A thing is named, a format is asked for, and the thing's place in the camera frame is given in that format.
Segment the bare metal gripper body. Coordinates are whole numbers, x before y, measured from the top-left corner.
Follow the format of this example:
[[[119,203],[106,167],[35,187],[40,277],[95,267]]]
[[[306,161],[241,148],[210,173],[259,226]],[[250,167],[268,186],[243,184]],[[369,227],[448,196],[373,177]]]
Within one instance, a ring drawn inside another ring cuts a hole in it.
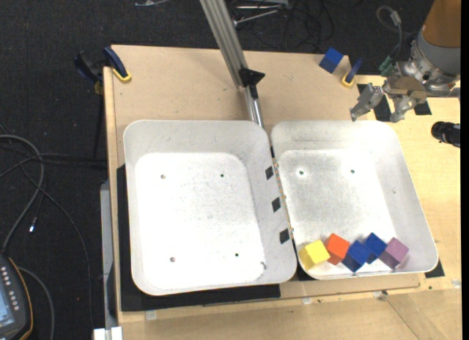
[[[388,95],[408,96],[418,101],[427,97],[454,97],[459,74],[450,74],[426,62],[397,62],[383,90]]]

